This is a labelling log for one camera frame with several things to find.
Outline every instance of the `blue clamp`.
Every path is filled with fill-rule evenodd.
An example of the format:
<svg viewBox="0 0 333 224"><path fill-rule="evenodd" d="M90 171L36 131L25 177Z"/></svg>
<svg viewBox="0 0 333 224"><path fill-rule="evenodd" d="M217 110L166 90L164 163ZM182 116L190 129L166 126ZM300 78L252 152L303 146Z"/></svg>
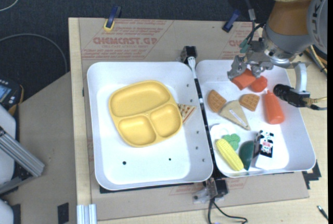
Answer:
<svg viewBox="0 0 333 224"><path fill-rule="evenodd" d="M118 5L114 5L112 10L111 10L111 14L109 19L107 19L104 23L104 30L105 31L111 31L114 27L114 19L119 17L121 13L121 7Z"/></svg>
<svg viewBox="0 0 333 224"><path fill-rule="evenodd" d="M222 30L229 32L231 30L231 28L233 27L233 23L236 21L236 19L239 17L239 15L240 15L240 11L236 9L233 12L233 15L229 19L229 21L224 24L224 26L222 27Z"/></svg>

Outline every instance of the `white tray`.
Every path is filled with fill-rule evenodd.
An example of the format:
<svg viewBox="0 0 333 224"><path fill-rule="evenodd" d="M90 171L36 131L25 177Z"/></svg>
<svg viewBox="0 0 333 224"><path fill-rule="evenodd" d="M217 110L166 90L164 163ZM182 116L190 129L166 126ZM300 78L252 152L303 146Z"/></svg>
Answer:
<svg viewBox="0 0 333 224"><path fill-rule="evenodd" d="M110 95L132 83L157 80L175 101L197 107L175 136L155 145L132 147L117 132L108 108ZM108 190L207 180L213 171L193 75L180 62L99 62L87 72L95 175Z"/></svg>
<svg viewBox="0 0 333 224"><path fill-rule="evenodd" d="M278 83L290 86L286 70L275 66L272 70L263 72L261 75L267 78L268 86L261 93L254 93L250 88L240 91L227 77L227 71L231 69L232 62L232 60L204 60L199 62L196 67L208 125L211 129L210 136L214 156L219 171L228 177L242 177L311 169L315 165L316 158L300 110L278 98L285 115L285 121L279 125L271 125L265 119L262 96L267 90L272 92L274 86ZM211 90L216 90L227 102L237 100L246 93L254 93L261 97L255 112L242 107L251 131L247 131L222 118L209 108L207 96ZM245 141L254 140L255 134L260 130L274 134L274 151L273 158L267 166L269 169L255 167L255 160L253 160L248 171L245 169L241 171L232 170L216 149L215 141L223 135L236 133L241 138L239 142L239 146L241 146Z"/></svg>

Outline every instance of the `toy waffle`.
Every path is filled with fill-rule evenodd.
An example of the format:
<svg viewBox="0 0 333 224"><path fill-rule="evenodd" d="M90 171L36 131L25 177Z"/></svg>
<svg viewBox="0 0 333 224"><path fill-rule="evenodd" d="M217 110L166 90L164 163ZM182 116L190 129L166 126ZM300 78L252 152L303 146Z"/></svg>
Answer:
<svg viewBox="0 0 333 224"><path fill-rule="evenodd" d="M143 147L164 141L182 127L182 116L172 94L159 81L130 84L109 99L112 120L123 140Z"/></svg>

